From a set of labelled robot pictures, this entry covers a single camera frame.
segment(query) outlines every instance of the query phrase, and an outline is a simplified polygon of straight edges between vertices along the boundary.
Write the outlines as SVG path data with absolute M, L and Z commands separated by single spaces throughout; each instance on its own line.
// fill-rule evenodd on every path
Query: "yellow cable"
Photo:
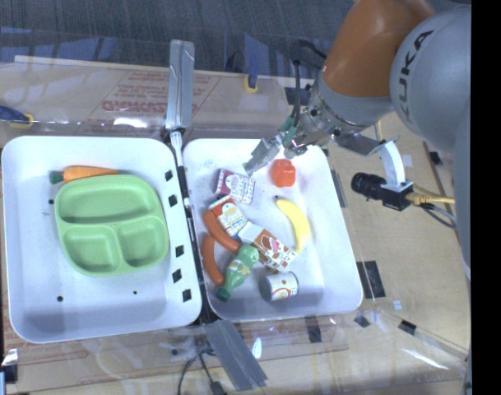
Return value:
M 413 205 L 419 206 L 424 203 L 455 203 L 455 199 L 452 197 L 444 197 L 444 196 L 430 196 L 422 193 L 411 192 L 406 195 L 406 200 L 413 203 Z
M 431 191 L 429 191 L 429 190 L 427 190 L 425 188 L 422 188 L 418 184 L 413 184 L 413 189 L 415 189 L 415 190 L 419 191 L 420 193 L 423 193 L 423 194 L 425 194 L 427 196 L 430 196 L 432 198 L 447 199 L 449 202 L 446 202 L 446 203 L 455 203 L 455 199 L 453 197 L 444 196 L 442 194 L 431 192 Z
M 382 135 L 382 120 L 378 120 L 374 124 L 374 130 L 376 131 L 376 138 L 378 139 L 379 142 L 383 140 L 383 135 Z

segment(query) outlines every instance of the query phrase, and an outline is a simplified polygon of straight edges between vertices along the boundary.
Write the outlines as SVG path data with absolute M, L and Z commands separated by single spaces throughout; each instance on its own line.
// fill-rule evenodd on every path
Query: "green bottle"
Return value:
M 227 301 L 236 286 L 240 286 L 247 279 L 255 262 L 259 259 L 259 252 L 250 244 L 242 244 L 234 260 L 225 271 L 225 283 L 217 289 L 216 296 L 221 301 Z

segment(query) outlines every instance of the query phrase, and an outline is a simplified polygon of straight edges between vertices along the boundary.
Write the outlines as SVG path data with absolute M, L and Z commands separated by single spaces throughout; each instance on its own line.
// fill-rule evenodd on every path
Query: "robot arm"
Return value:
M 435 13 L 425 0 L 355 0 L 319 72 L 307 109 L 298 107 L 244 164 L 249 175 L 281 149 L 293 158 L 335 142 L 362 156 L 377 152 L 387 179 L 358 173 L 352 188 L 403 210 L 412 184 L 390 142 L 365 137 L 396 111 L 417 136 L 454 155 L 457 232 L 471 302 L 471 0 Z M 299 89 L 299 75 L 296 74 Z M 471 388 L 471 348 L 466 388 Z

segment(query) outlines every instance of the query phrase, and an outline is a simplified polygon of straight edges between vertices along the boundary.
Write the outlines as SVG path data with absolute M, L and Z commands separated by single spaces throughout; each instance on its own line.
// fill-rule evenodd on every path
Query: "gray carpet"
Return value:
M 430 0 L 438 11 L 447 0 Z M 165 44 L 196 45 L 197 69 L 292 74 L 290 44 L 326 52 L 351 0 L 0 0 L 0 61 L 15 55 L 167 66 Z M 302 77 L 313 77 L 304 69 Z M 2 332 L 0 313 L 0 363 Z

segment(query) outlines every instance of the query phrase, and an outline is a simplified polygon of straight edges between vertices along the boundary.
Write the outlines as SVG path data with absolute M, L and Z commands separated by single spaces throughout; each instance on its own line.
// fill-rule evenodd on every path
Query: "small carton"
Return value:
M 287 272 L 297 253 L 280 242 L 269 230 L 247 221 L 239 232 L 241 241 L 254 246 L 259 262 L 272 273 Z
M 220 169 L 217 175 L 216 194 L 230 195 L 236 202 L 250 204 L 256 181 L 246 175 Z
M 212 203 L 208 209 L 214 213 L 220 226 L 232 238 L 235 237 L 248 222 L 241 210 L 235 205 L 234 199 L 232 199 L 230 195 L 224 196 Z

